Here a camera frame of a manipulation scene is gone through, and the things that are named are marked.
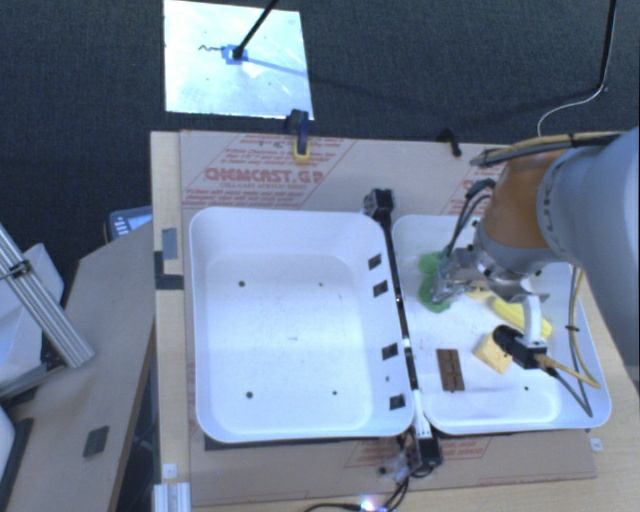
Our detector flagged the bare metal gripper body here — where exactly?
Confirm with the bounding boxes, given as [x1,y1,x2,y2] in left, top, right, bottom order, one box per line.
[435,246,524,303]

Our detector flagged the green toy lettuce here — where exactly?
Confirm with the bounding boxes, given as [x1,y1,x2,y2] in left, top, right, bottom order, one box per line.
[416,250,464,315]

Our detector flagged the thin black and white rod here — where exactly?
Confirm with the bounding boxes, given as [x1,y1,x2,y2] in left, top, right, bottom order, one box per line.
[373,208,434,441]

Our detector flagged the yellow banana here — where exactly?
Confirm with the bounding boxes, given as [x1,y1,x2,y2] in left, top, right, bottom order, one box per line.
[466,289,554,339]

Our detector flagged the yellow cheese wedge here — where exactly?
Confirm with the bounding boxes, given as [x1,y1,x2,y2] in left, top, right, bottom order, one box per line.
[471,333,514,376]

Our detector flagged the brown chocolate bar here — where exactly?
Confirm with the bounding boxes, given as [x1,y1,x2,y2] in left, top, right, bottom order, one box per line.
[435,348,467,393]

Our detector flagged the white plastic tray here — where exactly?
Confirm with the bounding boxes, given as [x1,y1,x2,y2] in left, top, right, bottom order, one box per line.
[188,205,417,445]
[391,213,613,436]

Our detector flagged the brown cardboard board red print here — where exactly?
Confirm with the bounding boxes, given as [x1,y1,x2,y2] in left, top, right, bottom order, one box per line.
[178,130,599,507]

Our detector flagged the black cylinder on white bracket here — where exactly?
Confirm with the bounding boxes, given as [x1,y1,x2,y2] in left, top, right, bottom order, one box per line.
[492,293,552,371]

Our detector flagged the black block with thin wires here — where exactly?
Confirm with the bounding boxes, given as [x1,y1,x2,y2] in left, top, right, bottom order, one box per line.
[362,187,397,218]
[378,433,445,482]

